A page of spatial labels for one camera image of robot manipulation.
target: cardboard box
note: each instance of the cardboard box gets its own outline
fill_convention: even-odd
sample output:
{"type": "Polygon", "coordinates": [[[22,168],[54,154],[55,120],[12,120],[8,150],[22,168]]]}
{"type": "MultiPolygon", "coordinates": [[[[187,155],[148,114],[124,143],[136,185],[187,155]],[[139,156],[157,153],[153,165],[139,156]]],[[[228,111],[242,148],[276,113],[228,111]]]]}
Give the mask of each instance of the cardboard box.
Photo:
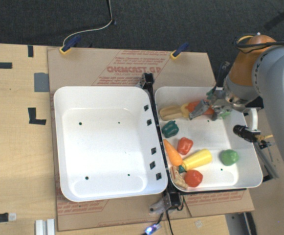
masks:
{"type": "MultiPolygon", "coordinates": [[[[75,230],[140,222],[155,222],[149,206],[161,194],[75,203],[61,193],[53,96],[63,86],[135,86],[143,73],[154,75],[154,90],[162,86],[211,87],[214,75],[206,53],[183,52],[176,59],[167,51],[74,48],[62,55],[48,48],[53,152],[56,180],[58,230],[75,230]]],[[[171,219],[251,211],[249,191],[199,193],[184,197],[186,208],[171,219]]]]}

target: green toy vegetable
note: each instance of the green toy vegetable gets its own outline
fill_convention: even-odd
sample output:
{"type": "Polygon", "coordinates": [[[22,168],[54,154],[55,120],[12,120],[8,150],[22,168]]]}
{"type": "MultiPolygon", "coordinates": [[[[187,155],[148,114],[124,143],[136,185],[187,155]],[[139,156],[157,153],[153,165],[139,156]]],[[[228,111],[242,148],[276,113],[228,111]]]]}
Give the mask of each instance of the green toy vegetable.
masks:
{"type": "Polygon", "coordinates": [[[179,127],[176,125],[175,121],[171,120],[162,127],[161,132],[165,138],[170,138],[179,132],[179,127]]]}
{"type": "Polygon", "coordinates": [[[239,155],[234,150],[225,150],[221,152],[220,155],[221,161],[224,165],[230,166],[235,164],[239,160],[239,155]]]}

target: toy carrot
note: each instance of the toy carrot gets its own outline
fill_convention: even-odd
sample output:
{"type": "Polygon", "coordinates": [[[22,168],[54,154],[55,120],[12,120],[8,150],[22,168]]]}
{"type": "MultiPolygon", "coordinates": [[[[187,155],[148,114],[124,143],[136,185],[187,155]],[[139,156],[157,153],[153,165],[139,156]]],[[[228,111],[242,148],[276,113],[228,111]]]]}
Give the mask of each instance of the toy carrot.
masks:
{"type": "Polygon", "coordinates": [[[163,143],[165,145],[166,152],[168,154],[170,163],[172,163],[172,165],[174,166],[181,165],[183,163],[183,160],[180,154],[177,152],[177,150],[173,147],[173,145],[170,144],[169,141],[166,139],[163,140],[163,143]]]}

